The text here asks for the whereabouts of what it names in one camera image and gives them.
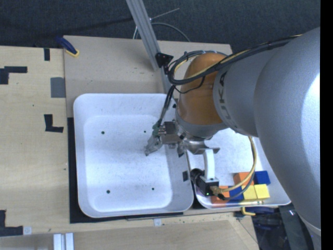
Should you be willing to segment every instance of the black cable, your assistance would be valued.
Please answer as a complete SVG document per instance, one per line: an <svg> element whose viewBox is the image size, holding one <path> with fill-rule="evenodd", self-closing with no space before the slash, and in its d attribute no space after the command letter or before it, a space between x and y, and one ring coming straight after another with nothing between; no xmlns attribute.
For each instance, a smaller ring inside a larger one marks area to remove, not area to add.
<svg viewBox="0 0 333 250"><path fill-rule="evenodd" d="M55 36L58 36L58 35L59 36L71 35L71 34L75 34L77 32L82 32L82 31L86 31L86 30L106 28L113 24L120 24L120 23L129 22L129 21L133 21L133 17L104 21L104 22L99 22L99 23L95 23L92 25L81 26L81 27L77 27L77 28L62 29L62 30L58 30L58 31L50 31L50 32L45 32L45 33L40 33L39 31L36 31L36 30L31 30L31 31L35 34L35 36L34 36L35 37L35 39L34 39L35 46L34 47L41 47L41 46L37 46L37 43L42 39L48 39L50 37L54 38Z"/></svg>
<svg viewBox="0 0 333 250"><path fill-rule="evenodd" d="M168 80L170 81L171 84L174 84L174 85L183 85L183 84L192 82L194 80L197 80L197 79L200 79L204 76L207 76L207 75L209 75L209 74L211 74L211 73L213 73L217 70L220 70L223 67L228 66L228 65L230 65L234 62L242 60L246 57L250 57L250 56L252 56L254 54L257 54L257 53L260 53L262 51L271 50L271 49L274 49L274 48L277 48L277 47L282 47L282 46L286 45L287 43L289 43L292 39L294 39L296 37L297 36L291 36L289 38L281 39L281 40L278 40L278 41L275 41L275 42L267 42L267 43L255 46L253 48L250 48L248 50L242 51L243 53L239 52L239 53L229 55L226 58L222 59L217 64L211 66L206 71L204 71L203 73L201 73L201 74L199 74L195 77L188 78L188 79L182 79L182 80L175 80L174 79L174 70L177 67L177 65L180 64L181 62L187 60L188 57L193 57L193 56L199 55L198 51L186 53L174 63L174 65L171 67L171 69L169 69Z"/></svg>
<svg viewBox="0 0 333 250"><path fill-rule="evenodd" d="M184 32L182 32L180 29L176 28L175 26L172 26L170 24L164 23L164 22L153 22L151 23L152 26L165 26L169 27L171 29L174 29L175 31L179 32L188 42L191 42L190 39L186 36ZM139 32L136 30L136 34L134 35L134 39L137 39L139 36Z"/></svg>
<svg viewBox="0 0 333 250"><path fill-rule="evenodd" d="M251 182L253 181L254 179L254 173L251 175L251 178L248 182L248 184L245 185L244 189L242 189L239 193L233 195L233 196L230 196L230 197L225 197L223 194L218 194L218 198L219 199L222 199L222 200L232 200L232 199L235 199L237 196L241 195L243 192L245 192L249 186L251 185Z"/></svg>
<svg viewBox="0 0 333 250"><path fill-rule="evenodd" d="M173 91L175 90L176 86L172 85L169 90L168 90L168 93L166 95L166 98L165 98L165 101L164 101L164 105L163 105L163 108L162 108L162 113L161 113L161 116L159 118L159 120L157 121L157 128L161 126L162 124L162 120L164 118L164 115L168 109L168 107L170 106L170 102L171 102L171 98L172 98L172 94L173 94Z"/></svg>
<svg viewBox="0 0 333 250"><path fill-rule="evenodd" d="M192 89L189 89L189 90L187 90L187 91L185 91L185 92L181 92L180 90L177 89L177 87L175 87L175 90L176 90L177 92L179 92L180 94L187 94L188 92L190 92L190 91L192 91L192 90L195 90L195 89L200 88L200 87L202 86L203 82L204 82L205 77L206 77L206 76L203 76L203 77L202 77L202 80L201 80L200 84L199 84L197 87L194 87L194 88L192 88Z"/></svg>
<svg viewBox="0 0 333 250"><path fill-rule="evenodd" d="M172 64L174 64L174 63L176 63L176 62L177 62L177 60L172 61L172 62L169 64L169 66L171 66Z"/></svg>

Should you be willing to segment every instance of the dark carpet floor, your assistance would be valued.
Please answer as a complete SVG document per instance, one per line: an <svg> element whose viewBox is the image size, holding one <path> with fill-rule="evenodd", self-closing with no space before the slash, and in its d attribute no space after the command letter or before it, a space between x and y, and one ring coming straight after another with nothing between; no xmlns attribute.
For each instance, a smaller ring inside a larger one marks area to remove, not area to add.
<svg viewBox="0 0 333 250"><path fill-rule="evenodd" d="M193 42L228 43L235 52L321 23L321 0L143 1L152 22L171 24ZM132 38L134 30L125 0L0 0L0 45L57 47L56 35ZM168 27L154 30L159 40L185 40Z"/></svg>

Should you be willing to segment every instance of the orange block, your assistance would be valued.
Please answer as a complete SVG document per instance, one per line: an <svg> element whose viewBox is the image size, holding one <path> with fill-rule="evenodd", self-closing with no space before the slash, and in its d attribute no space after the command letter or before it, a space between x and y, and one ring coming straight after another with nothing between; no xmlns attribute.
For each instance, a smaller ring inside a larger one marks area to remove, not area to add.
<svg viewBox="0 0 333 250"><path fill-rule="evenodd" d="M220 186L220 188L222 188L222 189L226 189L226 188L228 188L228 186ZM229 192L225 192L225 193L223 193L223 195L224 195L225 197L230 197ZM217 196L215 196L215 195L211 196L211 201L212 201L212 204L215 204L215 205L223 205L223 204L225 204L225 203L228 202L228 200L222 200L222 199L219 199L219 198L218 198Z"/></svg>
<svg viewBox="0 0 333 250"><path fill-rule="evenodd" d="M234 182L235 184L241 182L243 179L245 179L245 177L248 175L249 173L248 172L239 172L239 173L236 173L234 175Z"/></svg>

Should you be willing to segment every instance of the blue block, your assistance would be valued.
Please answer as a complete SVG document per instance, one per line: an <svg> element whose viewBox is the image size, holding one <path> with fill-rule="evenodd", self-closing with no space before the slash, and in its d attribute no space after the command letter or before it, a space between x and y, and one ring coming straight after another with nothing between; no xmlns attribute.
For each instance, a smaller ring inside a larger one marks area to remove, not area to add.
<svg viewBox="0 0 333 250"><path fill-rule="evenodd" d="M254 173L254 184L266 184L269 185L271 183L270 178L268 177L268 173L266 170L256 171Z"/></svg>
<svg viewBox="0 0 333 250"><path fill-rule="evenodd" d="M240 186L240 187L238 187L238 188L236 188L236 189L234 189L234 190L229 191L229 195L230 195L230 197L232 197L232 196L234 196L234 195L240 193L241 191L242 191L242 188L241 188L241 186ZM240 194L240 195L236 196L235 198L233 198L233 199L230 200L230 201L240 201L240 200L244 200L244 196L243 196L243 194Z"/></svg>

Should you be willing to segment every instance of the wire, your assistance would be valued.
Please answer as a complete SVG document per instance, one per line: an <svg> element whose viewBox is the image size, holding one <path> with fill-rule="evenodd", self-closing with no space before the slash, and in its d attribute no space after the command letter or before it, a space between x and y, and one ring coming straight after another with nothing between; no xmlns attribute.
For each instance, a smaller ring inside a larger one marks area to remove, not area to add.
<svg viewBox="0 0 333 250"><path fill-rule="evenodd" d="M235 199L237 196L241 195L243 192L245 192L251 185L251 182L253 181L254 178L254 173L251 175L251 178L249 180L249 182L245 185L245 187L237 194L234 194L233 196L230 197L225 197L222 193L219 193L217 196L218 198L222 199L222 200L232 200Z"/></svg>
<svg viewBox="0 0 333 250"><path fill-rule="evenodd" d="M229 192L229 191L232 191L240 186L242 186L245 182L248 182L248 184L246 185L246 188L248 188L248 186L251 185L251 182L253 181L253 178L254 178L254 170L255 170L255 166L257 164L257 151L255 150L255 145L254 145L254 142L253 142L253 139L251 137L249 137L249 140L250 140L250 143L251 143L251 150L252 150L252 157L253 157L253 165L252 165L252 168L250 170L250 172L247 174L247 176L242 180L240 181L239 183L235 184L234 186L232 187L229 187L229 188L219 188L218 186L212 186L210 187L210 189L213 191L214 195L218 196L219 194L223 194L225 192Z"/></svg>
<svg viewBox="0 0 333 250"><path fill-rule="evenodd" d="M168 11L168 12L165 12L165 13L159 14L159 15L157 15L157 16L152 17L150 20L157 19L157 18L159 18L159 17L165 16L165 15L170 14L170 13L172 13L172 12L175 12L175 11L177 11L177 10L180 10L180 8L172 9L172 10L170 10L170 11Z"/></svg>
<svg viewBox="0 0 333 250"><path fill-rule="evenodd" d="M162 108L160 119L156 122L156 127L157 128L161 126L161 123L162 123L162 120L164 118L164 115L165 115L168 107L170 106L172 94L173 94L173 91L175 90L175 88L176 88L176 86L172 85L169 88L169 90L168 90L168 93L166 95L166 98L165 98L165 101L164 101L164 105L163 105L163 108Z"/></svg>
<svg viewBox="0 0 333 250"><path fill-rule="evenodd" d="M277 47L281 47L284 46L285 44L287 44L288 42L290 42L292 39L298 37L299 35L296 36L291 36L288 37L286 39L281 39L275 42L267 42L264 44L260 44L258 46L255 46L253 48L249 48L247 50L241 51L239 53L235 53L232 55L227 56L226 58L220 60L219 62L213 64L210 67L204 68L203 70L197 72L196 74L192 75L189 78L186 79L182 79L182 80L175 80L174 79L174 74L177 71L177 69L184 63L187 62L189 59L195 57L196 55L198 55L198 53L196 52L190 52L190 53L186 53L186 55L183 55L182 57L180 57L175 64L169 69L169 73L168 73L168 80L170 81L170 83L174 84L174 85L183 85L189 82L192 82L196 79L200 79L203 76L207 76L217 70L222 69L223 67L226 67L228 65L231 65L232 63L242 60L246 57L250 57L254 54L260 53L262 51L266 51L266 50L271 50Z"/></svg>
<svg viewBox="0 0 333 250"><path fill-rule="evenodd" d="M153 25L153 26L165 26L165 27L169 27L171 29L174 29L175 31L179 32L188 42L191 42L191 40L186 36L186 34L184 32L182 32L180 29L176 28L175 26L172 26L172 25L164 23L164 22L154 22L151 25Z"/></svg>
<svg viewBox="0 0 333 250"><path fill-rule="evenodd" d="M152 26L165 26L165 27L174 29L175 31L179 32L188 42L191 42L191 40L186 36L186 34L184 32L182 32L180 29L176 28L175 26L172 26L172 25L164 23L164 22L154 22L151 25ZM138 36L139 36L139 31L137 28L135 28L133 39L137 39Z"/></svg>
<svg viewBox="0 0 333 250"><path fill-rule="evenodd" d="M45 32L45 33L40 33L38 30L32 30L32 31L35 34L38 34L38 36L36 36L36 37L40 40L40 39L44 39L44 38L48 38L48 37L54 37L59 34L75 34L78 32L86 31L88 29L106 28L113 24L120 24L120 23L124 23L124 22L129 22L129 21L133 21L133 17L104 21L104 22L99 22L99 23L95 23L92 25L81 26L81 27L77 27L77 28L68 28L68 29L57 30L57 31L50 31L50 32Z"/></svg>
<svg viewBox="0 0 333 250"><path fill-rule="evenodd" d="M175 87L175 90L176 90L177 92L179 92L180 94L187 94L187 93L190 92L190 91L193 91L193 90L195 90L195 89L200 88L200 87L202 86L203 82L204 82L204 79L205 79L205 76L202 77L202 80L201 80L200 84L199 84L197 87L194 87L194 88L192 88L192 89L189 89L189 90L187 90L187 91L185 91L185 92L181 92L181 91L178 90L176 87Z"/></svg>

